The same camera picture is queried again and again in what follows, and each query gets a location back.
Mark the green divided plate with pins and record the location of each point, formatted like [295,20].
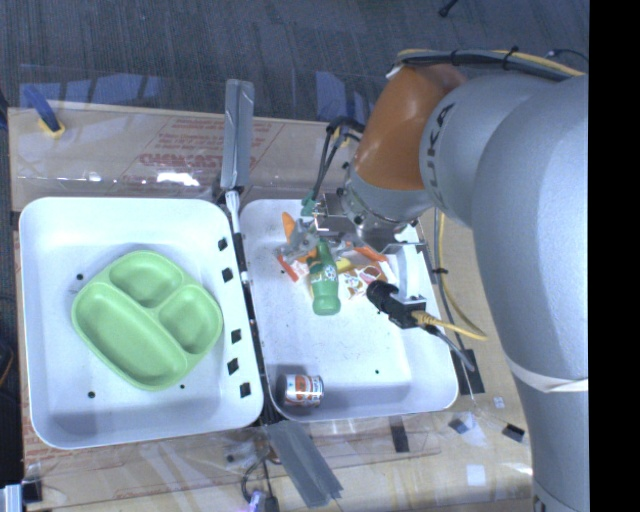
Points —
[125,330]

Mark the silver can orange label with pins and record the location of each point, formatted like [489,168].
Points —
[300,391]

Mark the green plastic bottle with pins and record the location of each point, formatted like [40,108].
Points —
[325,285]

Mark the orange carrot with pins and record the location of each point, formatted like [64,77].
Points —
[288,224]

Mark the black cylinder on white bracket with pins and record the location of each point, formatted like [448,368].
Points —
[400,307]

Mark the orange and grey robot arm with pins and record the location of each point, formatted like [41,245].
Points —
[520,200]

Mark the white plastic tray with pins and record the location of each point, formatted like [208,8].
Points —
[55,260]
[340,350]

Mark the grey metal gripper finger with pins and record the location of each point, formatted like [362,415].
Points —
[292,245]
[311,234]

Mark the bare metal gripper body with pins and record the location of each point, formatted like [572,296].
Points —
[340,217]

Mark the brown cardboard board red print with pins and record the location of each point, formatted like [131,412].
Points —
[150,145]

